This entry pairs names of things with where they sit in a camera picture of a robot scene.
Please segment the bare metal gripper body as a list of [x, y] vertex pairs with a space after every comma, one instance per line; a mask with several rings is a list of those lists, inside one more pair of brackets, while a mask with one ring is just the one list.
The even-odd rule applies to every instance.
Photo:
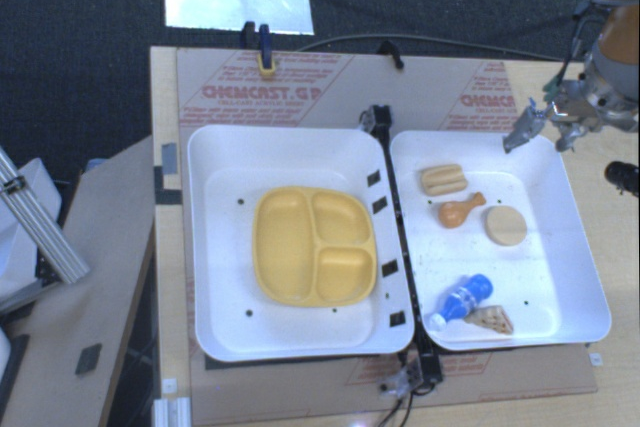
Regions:
[[576, 124], [592, 132], [604, 126], [625, 133], [636, 133], [639, 129], [638, 102], [606, 83], [563, 80], [552, 103], [551, 119], [557, 123]]

